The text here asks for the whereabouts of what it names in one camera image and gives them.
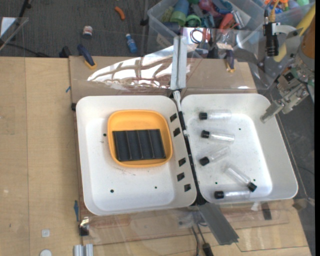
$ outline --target plastic lid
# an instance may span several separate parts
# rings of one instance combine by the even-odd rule
[[[208,113],[200,112],[199,118],[200,118],[200,120],[207,120],[208,119]]]
[[[253,192],[256,190],[257,186],[255,184],[253,184],[252,182],[250,182],[248,185],[247,185],[248,189]]]
[[[214,192],[215,199],[222,199],[225,197],[225,193],[223,191],[216,191]]]
[[[176,10],[172,13],[170,22],[177,22],[180,26],[184,26],[186,24],[186,15],[179,10]]]
[[[188,25],[192,28],[201,25],[201,19],[195,14],[188,15],[188,17],[185,19],[185,22],[188,23]]]
[[[44,249],[40,252],[39,256],[52,256],[52,253],[48,249]]]
[[[209,164],[209,158],[208,157],[203,157],[203,158],[201,158],[200,160],[199,160],[199,162],[200,162],[200,164],[202,165],[202,166],[205,166],[205,165],[207,165],[207,164]]]
[[[209,131],[207,131],[207,130],[203,130],[202,132],[201,132],[201,137],[202,138],[209,138],[209,136],[210,136],[210,132]]]

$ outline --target orange clip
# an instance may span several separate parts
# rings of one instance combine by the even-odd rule
[[[126,18],[124,11],[120,7],[116,6],[114,10],[120,15],[121,20]]]
[[[219,29],[220,30],[230,29],[232,27],[232,25],[234,25],[234,24],[235,24],[234,15],[232,13],[227,13],[223,17],[223,19],[219,25]]]

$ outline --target black hole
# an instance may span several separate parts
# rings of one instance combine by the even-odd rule
[[[170,116],[170,121],[172,122],[173,120],[175,120],[177,118],[177,113],[174,113],[172,116]]]
[[[186,158],[182,158],[179,160],[179,167],[182,166],[186,162]]]
[[[184,192],[187,192],[190,189],[191,189],[191,185],[190,184],[184,185]]]
[[[178,174],[176,177],[177,177],[178,182],[179,182],[179,181],[181,181],[181,180],[185,177],[185,173],[182,172],[182,173]]]
[[[173,131],[173,136],[176,137],[180,133],[179,127]]]

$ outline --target blue bottle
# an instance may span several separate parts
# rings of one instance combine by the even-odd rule
[[[130,52],[135,54],[138,51],[135,41],[132,39],[130,34],[126,34],[125,37],[127,39],[126,43],[129,47]]]

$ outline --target blue clip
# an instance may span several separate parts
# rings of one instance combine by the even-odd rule
[[[85,58],[84,63],[90,68],[90,69],[95,69],[97,67],[97,64],[94,62],[92,59],[90,53],[88,50],[80,43],[76,47],[79,51],[79,54],[82,55]]]
[[[233,10],[232,4],[223,0],[212,0],[215,9],[220,14],[228,14]]]

